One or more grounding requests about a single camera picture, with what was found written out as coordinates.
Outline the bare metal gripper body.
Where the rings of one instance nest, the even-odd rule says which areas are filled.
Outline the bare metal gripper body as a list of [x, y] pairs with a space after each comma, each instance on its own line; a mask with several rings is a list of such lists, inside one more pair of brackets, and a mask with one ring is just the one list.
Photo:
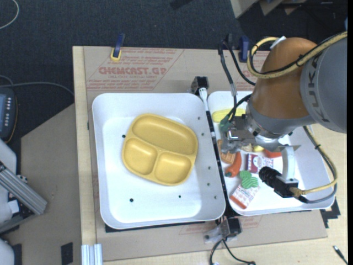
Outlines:
[[225, 140], [238, 141], [239, 150], [249, 144], [269, 151], [277, 151], [279, 139], [290, 133], [289, 119], [276, 119], [261, 114], [244, 114], [235, 117], [225, 132]]

